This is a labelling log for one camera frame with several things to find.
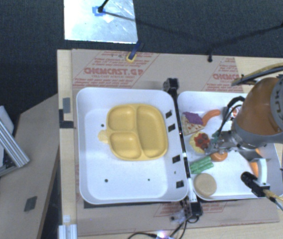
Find thin black and white rod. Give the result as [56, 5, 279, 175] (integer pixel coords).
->
[168, 88, 197, 204]

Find orange sausage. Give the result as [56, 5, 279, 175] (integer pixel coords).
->
[201, 109, 222, 127]

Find yellow and red round toy food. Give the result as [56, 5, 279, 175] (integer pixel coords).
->
[189, 131, 211, 155]

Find purple grapes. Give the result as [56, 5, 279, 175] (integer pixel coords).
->
[182, 112, 204, 126]

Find brown cardboard board red print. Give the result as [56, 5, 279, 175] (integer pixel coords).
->
[71, 49, 281, 237]

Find yellow divided plate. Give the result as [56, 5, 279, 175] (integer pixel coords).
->
[98, 103, 169, 162]

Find white plastic tray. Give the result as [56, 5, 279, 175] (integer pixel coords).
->
[177, 91, 283, 202]
[76, 87, 190, 205]

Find orange carrot slice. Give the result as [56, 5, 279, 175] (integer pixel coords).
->
[210, 151, 229, 162]

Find tan pizza slice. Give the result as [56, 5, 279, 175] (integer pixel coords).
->
[181, 116, 205, 136]

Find black cylinder on white bracket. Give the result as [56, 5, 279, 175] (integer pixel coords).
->
[240, 158, 272, 198]

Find green beans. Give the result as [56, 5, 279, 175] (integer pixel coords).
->
[189, 156, 215, 175]

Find tan round biscuit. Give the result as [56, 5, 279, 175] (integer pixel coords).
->
[193, 172, 218, 197]

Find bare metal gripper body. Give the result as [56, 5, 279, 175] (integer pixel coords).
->
[215, 131, 242, 154]

